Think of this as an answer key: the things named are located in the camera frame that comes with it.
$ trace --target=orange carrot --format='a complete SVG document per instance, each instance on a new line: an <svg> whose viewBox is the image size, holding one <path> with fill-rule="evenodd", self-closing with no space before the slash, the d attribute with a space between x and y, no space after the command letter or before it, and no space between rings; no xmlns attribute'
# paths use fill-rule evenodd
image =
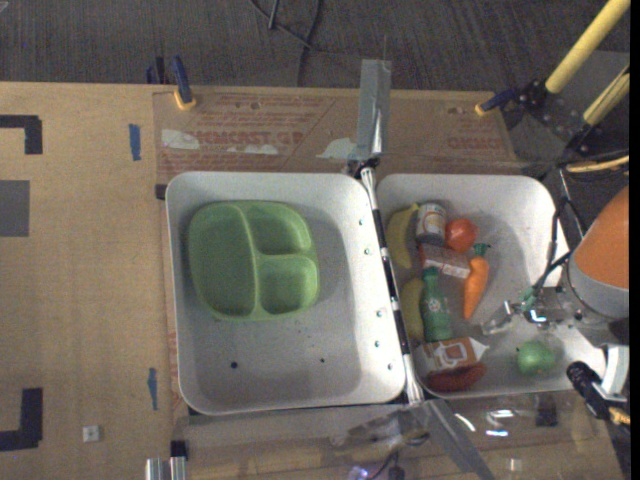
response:
<svg viewBox="0 0 640 480"><path fill-rule="evenodd" d="M464 280L464 302L462 314L465 320L471 318L478 307L489 280L489 262L484 254L489 247L487 244L475 244L475 256L469 260L471 272Z"/></svg>

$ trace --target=gray square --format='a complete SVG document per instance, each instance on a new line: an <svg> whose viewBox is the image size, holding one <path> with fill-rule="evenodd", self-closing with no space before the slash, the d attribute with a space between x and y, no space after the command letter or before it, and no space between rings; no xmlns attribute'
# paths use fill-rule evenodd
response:
<svg viewBox="0 0 640 480"><path fill-rule="evenodd" d="M29 181L0 180L0 236L29 236Z"/></svg>

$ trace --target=can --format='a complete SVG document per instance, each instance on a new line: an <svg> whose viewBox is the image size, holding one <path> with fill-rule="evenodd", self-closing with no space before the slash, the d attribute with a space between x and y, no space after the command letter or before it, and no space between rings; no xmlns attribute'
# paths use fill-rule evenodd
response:
<svg viewBox="0 0 640 480"><path fill-rule="evenodd" d="M421 243L444 247L444 230L447 212L438 203L428 202L418 208L416 240Z"/></svg>

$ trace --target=yellow banana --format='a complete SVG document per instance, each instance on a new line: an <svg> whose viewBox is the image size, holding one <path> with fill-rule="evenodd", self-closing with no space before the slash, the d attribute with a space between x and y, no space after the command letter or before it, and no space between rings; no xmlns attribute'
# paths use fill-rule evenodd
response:
<svg viewBox="0 0 640 480"><path fill-rule="evenodd" d="M400 307L407 336L412 340L424 340L424 327L420 316L420 294L423 282L419 277L407 281L400 290Z"/></svg>
<svg viewBox="0 0 640 480"><path fill-rule="evenodd" d="M407 228L411 216L418 211L418 205L413 203L409 208L395 212L387 226L387 243L391 259L394 264L402 268L411 268L411 256L407 247Z"/></svg>

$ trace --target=yellow pole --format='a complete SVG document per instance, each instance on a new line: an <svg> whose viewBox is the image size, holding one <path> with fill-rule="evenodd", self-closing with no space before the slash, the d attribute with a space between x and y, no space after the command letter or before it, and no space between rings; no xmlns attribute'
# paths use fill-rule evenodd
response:
<svg viewBox="0 0 640 480"><path fill-rule="evenodd" d="M628 66L602 91L600 96L582 114L587 124L596 126L629 93L631 75Z"/></svg>
<svg viewBox="0 0 640 480"><path fill-rule="evenodd" d="M609 0L545 82L545 88L558 94L573 78L602 40L631 6L631 0Z"/></svg>

